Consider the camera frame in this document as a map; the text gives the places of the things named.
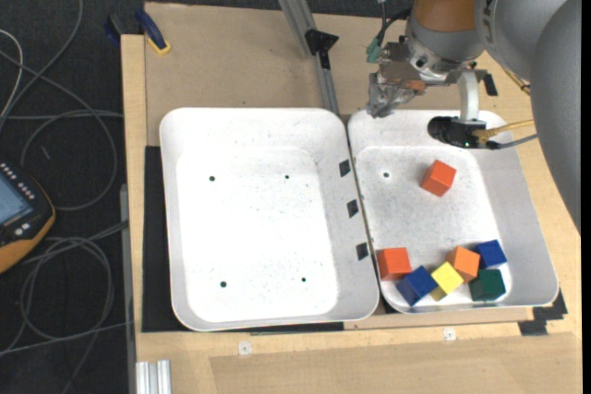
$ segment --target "empty white tray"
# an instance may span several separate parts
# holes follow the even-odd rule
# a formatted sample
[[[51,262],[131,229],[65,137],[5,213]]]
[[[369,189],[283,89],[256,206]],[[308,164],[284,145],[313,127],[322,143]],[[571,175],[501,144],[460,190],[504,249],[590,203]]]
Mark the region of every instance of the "empty white tray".
[[[338,117],[186,108],[167,114],[160,134],[172,302],[185,326],[373,313],[380,292]]]
[[[517,152],[458,149],[429,136],[432,117],[458,114],[399,110],[373,119],[362,111],[351,117],[349,138],[369,236],[376,252],[404,246],[413,269],[429,270],[457,245],[499,240],[508,259],[501,267],[507,293],[494,303],[474,303],[463,284],[439,302],[428,295],[411,307],[395,282],[381,281],[381,292],[392,307],[407,313],[551,303],[558,281]],[[505,125],[494,113],[481,112],[479,118],[488,127]],[[508,142],[512,135],[493,139]],[[435,160],[457,170],[443,197],[420,187]]]

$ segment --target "black mat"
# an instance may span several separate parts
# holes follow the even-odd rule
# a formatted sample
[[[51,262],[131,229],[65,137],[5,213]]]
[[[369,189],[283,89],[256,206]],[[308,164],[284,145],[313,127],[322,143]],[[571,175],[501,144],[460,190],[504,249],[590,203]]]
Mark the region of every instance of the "black mat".
[[[159,147],[147,147],[145,168],[143,304],[144,332],[187,330],[176,318],[170,292],[163,165]],[[236,330],[246,332],[318,332],[343,330],[341,322]]]

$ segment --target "black carpet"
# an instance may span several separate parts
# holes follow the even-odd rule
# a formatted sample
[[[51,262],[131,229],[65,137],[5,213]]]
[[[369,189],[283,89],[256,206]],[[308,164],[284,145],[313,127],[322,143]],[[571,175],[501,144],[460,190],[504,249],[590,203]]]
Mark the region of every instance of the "black carpet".
[[[83,20],[71,46],[47,72],[47,77],[75,92],[95,109],[121,113],[119,53],[107,41],[103,23],[116,13],[128,32],[137,32],[133,19],[144,1],[177,2],[211,6],[278,9],[276,0],[84,0]],[[315,13],[378,17],[375,0],[308,0]],[[412,0],[389,0],[391,12],[410,6]],[[0,0],[0,29],[10,32],[22,45],[25,64],[39,70],[54,56],[74,26],[76,0]],[[18,57],[13,43],[0,34],[0,49]],[[0,110],[4,108],[17,69],[0,58]],[[23,84],[31,80],[26,74]],[[38,81],[13,110],[14,115],[64,113],[79,109],[72,98]],[[119,190],[126,181],[123,122],[105,118],[113,135],[117,162],[109,141],[90,118],[61,120],[51,124],[31,144],[24,166],[45,187],[60,207],[93,200],[115,179],[105,197],[78,211],[60,211],[50,236],[90,236],[120,221]],[[0,156],[21,161],[21,153],[39,121],[10,120],[0,133]],[[41,254],[44,242],[32,256]],[[113,310],[104,320],[88,358],[76,369],[92,335],[71,341],[51,342],[25,328],[15,350],[0,355],[0,393],[63,392],[126,393],[127,346],[123,298],[123,261],[120,233],[98,243],[107,255],[115,280]],[[0,352],[16,337],[22,325],[18,299],[32,265],[19,265],[0,275]],[[87,330],[100,320],[106,291],[103,268],[82,250],[72,250],[47,263],[35,288],[30,319],[43,331],[61,337]]]

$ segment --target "cube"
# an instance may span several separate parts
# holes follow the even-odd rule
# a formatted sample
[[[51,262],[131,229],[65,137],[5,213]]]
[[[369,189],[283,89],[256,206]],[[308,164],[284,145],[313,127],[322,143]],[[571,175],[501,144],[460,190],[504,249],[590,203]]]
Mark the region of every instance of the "cube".
[[[494,301],[507,292],[500,269],[480,269],[469,287],[473,301]]]
[[[404,276],[396,284],[396,289],[409,305],[415,305],[419,300],[437,289],[437,282],[423,266],[419,266],[410,274]]]
[[[464,283],[464,279],[453,268],[449,261],[446,261],[431,273],[431,277],[437,282],[438,287],[431,291],[431,297],[440,301],[447,294],[452,293]]]
[[[443,196],[452,188],[455,168],[442,161],[435,160],[425,175],[421,187],[438,197]]]
[[[402,278],[412,271],[406,248],[386,248],[378,253],[378,269],[382,281]]]
[[[495,268],[507,262],[499,240],[491,240],[476,245],[475,251],[480,254],[480,268]]]
[[[470,282],[478,275],[480,254],[475,251],[463,246],[456,246],[445,256],[445,260],[452,264],[453,268],[462,276],[464,282]]]

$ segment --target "orange block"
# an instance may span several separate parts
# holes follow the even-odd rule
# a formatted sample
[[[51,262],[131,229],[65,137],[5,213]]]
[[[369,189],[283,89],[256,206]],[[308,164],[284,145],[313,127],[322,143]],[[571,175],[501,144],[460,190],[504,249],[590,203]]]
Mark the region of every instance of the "orange block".
[[[378,269],[382,281],[392,281],[410,274],[410,260],[406,248],[386,248],[378,253]]]
[[[455,168],[442,161],[435,160],[427,169],[421,187],[441,197],[452,187],[454,177]]]
[[[464,282],[470,282],[478,275],[480,255],[462,246],[456,246],[445,256],[453,268],[460,273]]]

